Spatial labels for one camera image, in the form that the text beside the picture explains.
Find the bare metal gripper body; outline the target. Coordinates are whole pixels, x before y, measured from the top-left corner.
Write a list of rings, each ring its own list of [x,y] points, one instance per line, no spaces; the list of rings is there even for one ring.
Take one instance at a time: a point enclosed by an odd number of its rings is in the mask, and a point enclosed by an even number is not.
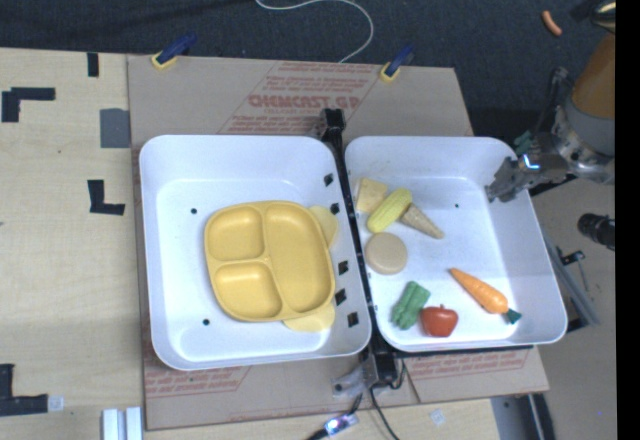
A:
[[[598,184],[615,183],[612,156],[597,152],[576,134],[526,131],[517,138],[517,179],[526,189],[559,185],[581,178]]]

